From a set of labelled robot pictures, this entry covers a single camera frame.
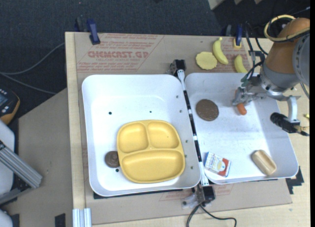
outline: toy banana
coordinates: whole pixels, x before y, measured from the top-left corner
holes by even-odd
[[[245,69],[245,67],[243,65],[243,58],[241,55],[238,55],[234,59],[234,66],[235,66],[235,69],[238,73],[247,73],[247,70]]]
[[[220,63],[226,65],[226,64],[228,64],[228,60],[221,50],[221,41],[222,41],[222,37],[220,37],[218,40],[216,40],[213,43],[212,52]]]

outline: black connector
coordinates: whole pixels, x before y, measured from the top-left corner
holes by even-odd
[[[272,123],[277,125],[278,127],[281,127],[283,130],[285,130],[288,133],[297,133],[298,129],[296,126],[300,125],[300,122],[290,122],[287,120],[287,117],[283,114],[280,114],[278,112],[274,112],[270,116],[270,120]]]
[[[205,202],[209,203],[216,199],[215,191],[212,186],[202,187],[203,193],[205,195]]]
[[[186,70],[185,60],[174,60],[169,67],[169,73],[177,77],[177,71],[180,69],[182,69],[183,71]]]

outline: dark carpet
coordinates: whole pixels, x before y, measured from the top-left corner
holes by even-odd
[[[0,72],[19,72],[40,61],[74,31],[75,19],[94,18],[99,32],[220,35],[227,25],[249,22],[262,36],[271,17],[294,14],[310,18],[310,0],[225,0],[211,10],[207,0],[0,0]],[[28,85],[57,93],[66,88],[64,46],[25,73],[10,75]],[[0,87],[21,99],[16,118],[53,94],[16,83],[0,74]]]

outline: yellow divided plate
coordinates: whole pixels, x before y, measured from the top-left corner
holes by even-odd
[[[136,183],[174,179],[185,169],[183,147],[176,129],[162,120],[141,120],[123,125],[117,134],[119,163]]]

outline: black wire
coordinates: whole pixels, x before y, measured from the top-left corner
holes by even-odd
[[[234,217],[227,217],[227,218],[220,218],[220,217],[216,217],[214,215],[212,215],[210,212],[208,212],[203,206],[202,206],[202,203],[197,205],[193,210],[192,212],[189,214],[188,218],[187,218],[187,222],[186,222],[186,227],[189,227],[189,223],[192,219],[192,217],[194,216],[194,214],[196,213],[196,211],[198,210],[198,208],[201,207],[201,209],[207,213],[209,216],[211,216],[212,218],[214,219],[217,219],[217,220],[233,220],[235,223],[234,223],[234,227],[236,227],[236,224],[237,224],[237,221]]]
[[[265,55],[268,55],[268,53],[260,46],[260,43],[259,43],[258,38],[257,38],[257,33],[254,31],[254,29],[252,28],[252,26],[250,25],[250,23],[249,23],[249,22],[246,22],[245,24],[246,24],[246,25],[245,25],[245,30],[247,30],[248,27],[250,28],[250,30],[251,30],[251,32],[252,32],[252,36],[255,38],[255,41],[256,41],[256,43],[257,43],[258,48],[261,50],[262,53],[264,53]]]
[[[256,63],[256,64],[247,72],[246,76],[248,76],[249,74],[251,74],[248,79],[251,79],[251,78],[252,78],[252,75],[254,74],[255,68],[258,67],[258,66],[261,66],[262,64],[263,64],[262,61]]]
[[[18,84],[21,84],[21,85],[25,86],[25,87],[28,87],[28,88],[30,88],[30,89],[33,89],[33,90],[36,90],[36,91],[40,91],[40,92],[43,92],[43,93],[47,93],[47,94],[51,94],[51,95],[57,94],[57,93],[52,92],[52,91],[43,90],[43,89],[34,87],[34,86],[32,86],[32,85],[23,83],[23,82],[21,82],[21,81],[19,81],[19,80],[16,80],[16,79],[14,79],[14,78],[12,78],[12,77],[6,75],[6,74],[3,74],[3,73],[1,73],[1,72],[0,72],[0,75],[2,75],[3,77],[6,77],[6,78],[8,78],[8,79],[10,79],[11,81],[14,81],[14,82],[16,82],[16,83],[18,83]]]
[[[253,50],[253,48],[252,48],[252,43],[251,43],[251,41],[250,41],[250,35],[249,35],[249,32],[248,32],[248,28],[247,28],[247,26],[248,26],[248,22],[245,22],[245,36],[246,36],[246,41],[247,41],[247,43],[248,43],[248,46],[250,47],[250,52],[253,52],[254,50]]]
[[[308,6],[308,7],[306,7],[305,9],[303,9],[303,10],[300,10],[300,11],[298,11],[298,12],[295,12],[295,13],[292,13],[292,14],[290,14],[290,15],[296,15],[296,14],[299,14],[299,13],[301,13],[301,12],[305,12],[305,11],[308,11],[308,10],[310,10],[311,9],[311,6]]]
[[[18,74],[23,74],[23,73],[26,73],[30,70],[32,70],[33,68],[35,68],[36,66],[40,65],[44,60],[46,60],[52,53],[54,53],[58,48],[60,48],[61,46],[63,46],[64,43],[61,43],[59,44],[58,46],[56,46],[55,48],[53,48],[47,55],[45,55],[42,59],[40,59],[38,62],[36,62],[33,66],[27,68],[27,69],[24,69],[24,70],[21,70],[21,71],[18,71],[18,72],[1,72],[1,74],[3,75],[18,75]]]
[[[310,93],[308,93],[308,91],[306,90],[305,84],[302,82],[300,84],[301,84],[302,90],[304,91],[306,97],[310,100]]]
[[[213,217],[213,218],[215,218],[215,219],[217,219],[217,220],[234,220],[234,227],[236,227],[236,224],[237,224],[237,221],[236,221],[236,219],[234,218],[234,217],[226,217],[226,218],[220,218],[220,217],[216,217],[216,216],[214,216],[214,215],[212,215],[210,212],[208,212],[202,205],[200,205],[200,207],[202,208],[202,210],[204,211],[204,212],[206,212],[209,216],[211,216],[211,217]]]
[[[306,137],[309,137],[309,136],[310,136],[310,134],[307,133],[307,132],[305,132],[305,131],[301,131],[300,134],[303,135],[303,136],[306,136]]]

